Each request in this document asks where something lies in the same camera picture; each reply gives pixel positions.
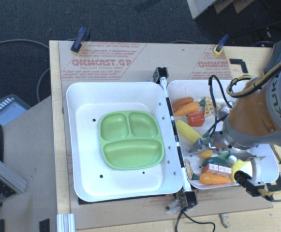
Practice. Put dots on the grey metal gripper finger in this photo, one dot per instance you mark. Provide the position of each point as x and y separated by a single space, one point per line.
196 147
217 148

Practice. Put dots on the brown cardboard board red print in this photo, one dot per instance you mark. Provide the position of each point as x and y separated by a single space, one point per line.
121 57

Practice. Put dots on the black cylinder on white bracket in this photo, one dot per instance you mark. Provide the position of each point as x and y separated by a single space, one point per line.
247 179

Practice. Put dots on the white plastic tray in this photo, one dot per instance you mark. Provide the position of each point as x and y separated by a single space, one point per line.
87 139
191 88

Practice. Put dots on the thin black and white rod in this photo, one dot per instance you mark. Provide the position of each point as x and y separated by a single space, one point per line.
171 115

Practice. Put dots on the small silver can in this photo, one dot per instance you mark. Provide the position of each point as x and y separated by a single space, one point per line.
225 110

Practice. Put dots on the yellow bottle with white cap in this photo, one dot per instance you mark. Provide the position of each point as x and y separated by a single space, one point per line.
239 165

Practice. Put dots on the dark green rounded toy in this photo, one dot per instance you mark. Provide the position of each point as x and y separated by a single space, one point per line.
215 161

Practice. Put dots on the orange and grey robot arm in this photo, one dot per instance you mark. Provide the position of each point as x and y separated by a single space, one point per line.
256 110

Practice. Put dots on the orange and white carton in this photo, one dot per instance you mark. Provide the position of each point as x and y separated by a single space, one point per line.
216 170

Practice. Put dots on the orange sausage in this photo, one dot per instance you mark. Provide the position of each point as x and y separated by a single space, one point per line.
180 102

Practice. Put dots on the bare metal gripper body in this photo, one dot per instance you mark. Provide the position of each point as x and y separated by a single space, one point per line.
219 138

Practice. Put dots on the yellow rounded toy fruit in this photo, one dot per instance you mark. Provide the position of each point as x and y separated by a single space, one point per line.
206 154

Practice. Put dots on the brown biscuit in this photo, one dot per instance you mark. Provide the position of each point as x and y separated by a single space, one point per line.
189 169

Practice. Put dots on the orange carrot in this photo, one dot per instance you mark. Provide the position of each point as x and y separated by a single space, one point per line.
212 179
188 108

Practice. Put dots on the yellow corn cob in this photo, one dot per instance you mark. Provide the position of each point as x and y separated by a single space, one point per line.
186 130

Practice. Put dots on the pizza slice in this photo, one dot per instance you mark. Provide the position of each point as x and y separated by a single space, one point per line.
209 107

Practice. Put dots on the red pepper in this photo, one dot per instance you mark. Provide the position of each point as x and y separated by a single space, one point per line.
196 119

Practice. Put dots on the green divided plate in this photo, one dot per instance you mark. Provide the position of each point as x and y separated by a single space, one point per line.
130 151

